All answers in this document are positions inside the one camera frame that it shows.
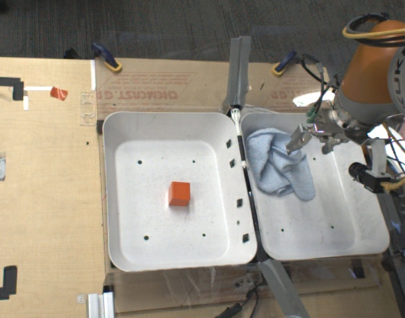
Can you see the orange cube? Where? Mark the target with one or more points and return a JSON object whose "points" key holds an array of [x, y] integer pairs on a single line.
{"points": [[179, 194]]}

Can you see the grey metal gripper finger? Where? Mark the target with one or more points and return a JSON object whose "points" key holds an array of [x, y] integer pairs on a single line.
{"points": [[328, 147], [298, 139]]}

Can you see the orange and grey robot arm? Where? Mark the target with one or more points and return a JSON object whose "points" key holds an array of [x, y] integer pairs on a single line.
{"points": [[368, 75]]}

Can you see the white plastic tray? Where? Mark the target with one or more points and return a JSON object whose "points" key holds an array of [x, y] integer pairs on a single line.
{"points": [[149, 197], [334, 210]]}

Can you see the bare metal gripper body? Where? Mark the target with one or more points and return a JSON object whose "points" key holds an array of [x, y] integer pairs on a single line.
{"points": [[341, 129]]}

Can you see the black cylinder on white bracket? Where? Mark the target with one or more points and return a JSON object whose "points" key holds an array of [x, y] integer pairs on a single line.
{"points": [[368, 177]]}

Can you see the brown cardboard board red print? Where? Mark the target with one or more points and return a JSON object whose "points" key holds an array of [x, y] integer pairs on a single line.
{"points": [[162, 88]]}

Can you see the light blue towel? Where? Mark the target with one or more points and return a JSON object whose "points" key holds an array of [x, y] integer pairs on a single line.
{"points": [[275, 167]]}

